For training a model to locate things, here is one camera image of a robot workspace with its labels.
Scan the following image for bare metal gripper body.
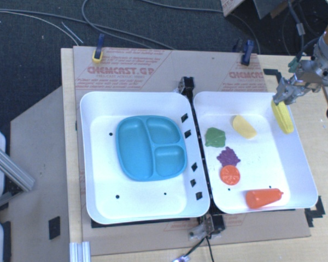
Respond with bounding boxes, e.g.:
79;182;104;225
279;59;328;93

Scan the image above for yellow corn cob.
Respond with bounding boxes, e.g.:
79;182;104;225
271;98;295;135

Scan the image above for yellow lemon slice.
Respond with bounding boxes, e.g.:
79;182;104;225
232;115;257;140

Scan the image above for white plastic tray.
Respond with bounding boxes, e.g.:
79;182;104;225
192;91;319;215
79;91;211;225

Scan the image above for green lettuce leaf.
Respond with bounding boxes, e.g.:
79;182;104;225
204;127;226;148

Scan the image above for purple grapes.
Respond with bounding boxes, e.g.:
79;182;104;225
216;146;241;168

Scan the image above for thin black rod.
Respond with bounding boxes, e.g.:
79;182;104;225
188;90;213;218

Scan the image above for orange slice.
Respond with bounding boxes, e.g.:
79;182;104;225
219;164;241;186

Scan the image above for orange carrot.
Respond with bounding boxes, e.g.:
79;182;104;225
245;188;285;210

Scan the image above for brown cardboard board red print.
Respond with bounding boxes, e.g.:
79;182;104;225
72;45;312;257

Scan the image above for blue divided plate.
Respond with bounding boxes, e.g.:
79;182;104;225
115;115;188;182

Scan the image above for black block with thin wires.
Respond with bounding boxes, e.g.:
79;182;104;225
197;213;226;240
177;76;195;96

